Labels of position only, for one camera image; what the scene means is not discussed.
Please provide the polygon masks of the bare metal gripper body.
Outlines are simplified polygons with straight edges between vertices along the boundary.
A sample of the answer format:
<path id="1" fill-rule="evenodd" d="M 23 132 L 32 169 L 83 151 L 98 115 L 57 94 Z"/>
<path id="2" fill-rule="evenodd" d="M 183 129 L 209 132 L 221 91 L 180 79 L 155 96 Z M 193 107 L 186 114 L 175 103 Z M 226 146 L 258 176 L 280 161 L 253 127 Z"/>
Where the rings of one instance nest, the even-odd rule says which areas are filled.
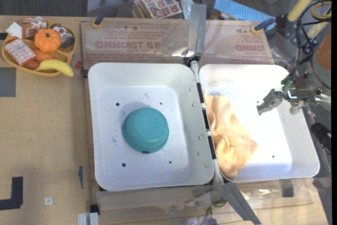
<path id="1" fill-rule="evenodd" d="M 313 76 L 287 76 L 282 80 L 283 97 L 290 102 L 290 111 L 299 111 L 309 104 L 331 111 L 331 88 Z"/>

